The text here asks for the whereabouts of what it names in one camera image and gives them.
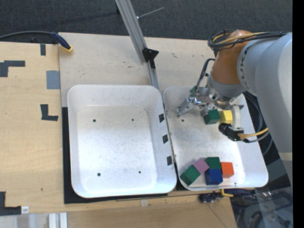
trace green block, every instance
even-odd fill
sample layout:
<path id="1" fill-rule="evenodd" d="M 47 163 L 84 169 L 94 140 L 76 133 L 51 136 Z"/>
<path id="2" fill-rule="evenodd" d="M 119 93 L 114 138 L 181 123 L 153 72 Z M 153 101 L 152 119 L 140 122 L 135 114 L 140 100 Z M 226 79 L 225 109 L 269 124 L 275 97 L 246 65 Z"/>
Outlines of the green block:
<path id="1" fill-rule="evenodd" d="M 217 109 L 208 111 L 204 116 L 205 124 L 216 124 L 220 120 L 220 115 Z"/>
<path id="2" fill-rule="evenodd" d="M 193 165 L 191 165 L 182 175 L 180 175 L 180 179 L 189 186 L 199 176 L 200 172 Z"/>
<path id="3" fill-rule="evenodd" d="M 219 157 L 208 157 L 205 159 L 210 169 L 222 169 Z"/>

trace black connector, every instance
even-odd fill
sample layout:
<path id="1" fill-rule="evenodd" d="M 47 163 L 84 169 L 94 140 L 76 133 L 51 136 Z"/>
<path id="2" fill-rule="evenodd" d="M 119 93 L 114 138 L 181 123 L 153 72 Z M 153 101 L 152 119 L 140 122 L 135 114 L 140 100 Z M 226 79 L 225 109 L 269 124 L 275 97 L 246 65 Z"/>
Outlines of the black connector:
<path id="1" fill-rule="evenodd" d="M 218 130 L 227 136 L 232 141 L 240 141 L 240 137 L 238 136 L 238 133 L 244 133 L 244 130 L 233 130 L 232 126 L 228 123 L 221 123 L 218 126 Z"/>

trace block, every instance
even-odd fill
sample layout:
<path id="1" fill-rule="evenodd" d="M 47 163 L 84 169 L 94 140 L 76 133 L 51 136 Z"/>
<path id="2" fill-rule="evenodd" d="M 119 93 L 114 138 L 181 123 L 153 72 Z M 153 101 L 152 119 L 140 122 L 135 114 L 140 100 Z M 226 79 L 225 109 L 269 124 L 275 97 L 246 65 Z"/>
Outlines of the block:
<path id="1" fill-rule="evenodd" d="M 203 174 L 206 170 L 209 169 L 208 164 L 204 161 L 203 158 L 199 158 L 193 166 L 199 171 L 200 174 Z"/>
<path id="2" fill-rule="evenodd" d="M 198 177 L 200 176 L 200 172 L 191 165 L 182 175 L 180 175 L 180 179 L 187 185 L 191 185 Z"/>
<path id="3" fill-rule="evenodd" d="M 210 169 L 222 169 L 219 157 L 208 157 L 205 159 L 205 162 Z"/>
<path id="4" fill-rule="evenodd" d="M 227 123 L 232 125 L 232 111 L 231 110 L 223 110 L 218 112 L 220 116 L 220 123 Z"/>
<path id="5" fill-rule="evenodd" d="M 205 124 L 216 124 L 220 120 L 220 115 L 217 109 L 208 111 L 207 115 L 204 116 Z"/>
<path id="6" fill-rule="evenodd" d="M 232 162 L 221 162 L 223 178 L 229 178 L 234 175 Z"/>
<path id="7" fill-rule="evenodd" d="M 204 173 L 206 185 L 215 186 L 223 182 L 222 170 L 221 169 L 208 169 Z"/>

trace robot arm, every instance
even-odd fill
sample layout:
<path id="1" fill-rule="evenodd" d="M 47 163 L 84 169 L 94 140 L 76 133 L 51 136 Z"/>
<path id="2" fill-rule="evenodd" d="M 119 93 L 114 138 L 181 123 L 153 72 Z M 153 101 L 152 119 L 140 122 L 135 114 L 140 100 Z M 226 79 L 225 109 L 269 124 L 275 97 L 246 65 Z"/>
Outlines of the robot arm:
<path id="1" fill-rule="evenodd" d="M 202 104 L 205 111 L 227 109 L 244 92 L 256 96 L 292 186 L 292 33 L 223 31 L 210 37 L 209 46 L 216 58 L 207 86 L 196 85 L 178 115 Z"/>

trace yellow block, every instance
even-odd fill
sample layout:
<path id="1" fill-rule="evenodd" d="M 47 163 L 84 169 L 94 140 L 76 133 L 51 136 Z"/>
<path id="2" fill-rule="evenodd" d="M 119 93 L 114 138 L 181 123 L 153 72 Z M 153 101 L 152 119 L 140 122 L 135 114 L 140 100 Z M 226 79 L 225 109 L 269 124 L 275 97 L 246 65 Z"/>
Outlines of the yellow block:
<path id="1" fill-rule="evenodd" d="M 232 124 L 232 111 L 231 110 L 223 110 L 219 111 L 220 123 Z"/>

